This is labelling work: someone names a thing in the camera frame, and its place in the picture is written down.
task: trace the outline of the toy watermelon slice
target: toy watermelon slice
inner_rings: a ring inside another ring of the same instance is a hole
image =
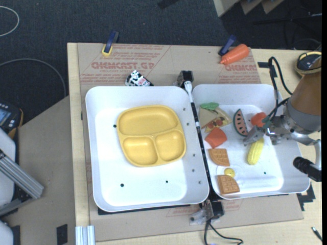
[[[243,116],[243,113],[242,113],[241,109],[238,109],[236,111],[236,113],[234,114],[233,124],[234,124],[234,127],[235,127],[236,131],[240,135],[242,135],[242,136],[247,136],[248,135],[248,131],[247,131],[247,128],[246,128],[244,116]]]

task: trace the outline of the black floor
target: black floor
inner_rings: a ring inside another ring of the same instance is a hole
[[[221,46],[231,34],[251,48],[313,50],[321,43],[322,17],[311,15],[321,13],[322,0],[285,0],[269,14],[259,5],[244,15],[235,4],[220,18],[213,0],[165,1],[0,0],[0,99],[22,108],[28,122],[63,98],[60,77],[69,93],[66,44],[105,43],[112,29],[119,43]],[[4,7],[19,16],[7,35],[17,17]],[[22,58],[38,61],[3,65]]]

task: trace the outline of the yellow corn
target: yellow corn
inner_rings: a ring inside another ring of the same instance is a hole
[[[261,138],[251,144],[250,151],[247,155],[247,162],[250,165],[255,165],[260,158],[262,149],[264,148],[264,139]]]

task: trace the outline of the yellow plate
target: yellow plate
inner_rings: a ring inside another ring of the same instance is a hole
[[[164,105],[128,109],[117,119],[119,142],[127,160],[140,167],[176,161],[186,152],[177,114]]]

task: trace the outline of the wooden table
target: wooden table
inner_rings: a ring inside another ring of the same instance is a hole
[[[69,72],[69,97],[71,105],[72,123],[72,151],[74,169],[74,194],[75,194],[75,216],[76,226],[90,225],[85,158],[84,137],[81,121],[81,93],[79,83],[79,60],[76,43],[68,43],[68,72]],[[267,62],[274,56],[283,71],[285,83],[293,91],[300,78],[294,72],[293,65],[297,57],[303,51],[291,50],[262,50],[252,49],[256,62]],[[263,84],[271,84],[269,72],[258,67],[260,79]],[[277,86],[283,96],[288,97],[282,83],[276,79]],[[314,133],[312,138],[321,139],[321,133]],[[313,147],[300,146],[302,155],[314,161],[315,151]],[[239,237],[244,244],[320,244],[321,241],[314,235],[311,227],[315,227],[322,233],[322,198],[321,183],[312,182],[316,199],[312,203],[305,204],[303,212],[304,219],[291,222],[272,223],[255,226],[244,226],[220,229],[222,235]],[[218,244],[228,244],[228,241],[218,237],[213,231],[209,231],[208,240]],[[97,242],[97,244],[203,244],[203,231],[187,232],[179,234],[168,234],[160,236],[133,238],[125,240]]]

